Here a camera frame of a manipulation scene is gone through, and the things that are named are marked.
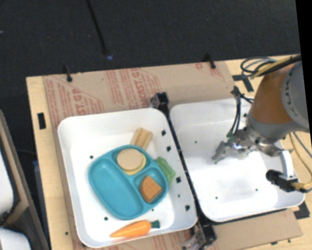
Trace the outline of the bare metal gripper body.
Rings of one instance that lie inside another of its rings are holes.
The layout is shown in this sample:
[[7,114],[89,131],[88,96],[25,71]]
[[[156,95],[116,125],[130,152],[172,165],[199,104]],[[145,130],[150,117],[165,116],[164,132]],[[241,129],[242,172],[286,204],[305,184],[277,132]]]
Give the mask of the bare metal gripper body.
[[284,150],[276,145],[276,141],[262,136],[253,128],[237,130],[233,136],[233,148],[240,156],[247,156],[253,151],[260,151],[268,156],[279,156]]

